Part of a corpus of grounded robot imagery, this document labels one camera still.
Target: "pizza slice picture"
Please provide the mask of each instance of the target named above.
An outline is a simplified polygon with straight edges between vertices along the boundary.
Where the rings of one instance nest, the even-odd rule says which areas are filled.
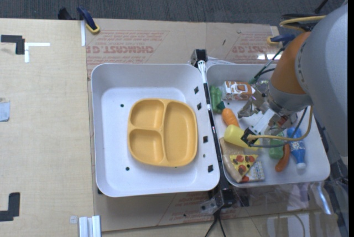
[[[225,166],[230,176],[237,182],[242,182],[242,178],[247,174],[257,159],[257,154],[231,154],[224,155]]]

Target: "blue clamp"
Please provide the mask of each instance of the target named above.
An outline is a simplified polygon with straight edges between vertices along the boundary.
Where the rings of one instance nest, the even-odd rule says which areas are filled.
[[[77,11],[80,16],[82,16],[86,22],[86,28],[92,33],[96,34],[100,31],[100,27],[93,21],[90,13],[84,9],[82,6],[77,7]]]
[[[275,37],[268,37],[267,43],[269,45],[277,45],[279,42],[283,43],[283,46],[287,45],[290,41],[295,38],[294,34],[282,34]]]

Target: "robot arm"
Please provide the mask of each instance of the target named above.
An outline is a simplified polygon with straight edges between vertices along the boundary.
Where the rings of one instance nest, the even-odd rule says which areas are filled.
[[[258,134],[265,125],[276,135],[294,124],[298,111],[313,105],[340,155],[348,156],[347,33],[346,4],[288,45],[269,82],[258,86],[238,113],[238,117],[263,114],[245,131],[246,143],[254,142],[249,134]]]

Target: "cardboard sheet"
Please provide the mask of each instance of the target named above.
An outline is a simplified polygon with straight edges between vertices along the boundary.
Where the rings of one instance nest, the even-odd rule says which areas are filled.
[[[268,36],[278,35],[276,27],[261,24],[187,23],[148,20],[95,19],[101,31],[86,30],[87,77],[92,69],[103,63],[188,63],[195,49],[206,49],[215,63],[266,63],[281,44],[267,44]],[[92,115],[91,94],[90,114]],[[91,148],[94,153],[93,124]],[[212,220],[212,215],[200,212],[200,204],[209,199],[206,192],[147,195],[109,198],[100,194],[95,183],[95,160],[92,156],[95,214],[101,216],[102,231],[124,230],[150,226],[196,223]],[[288,200],[261,197],[251,207],[235,204],[223,212],[231,219],[286,212]]]

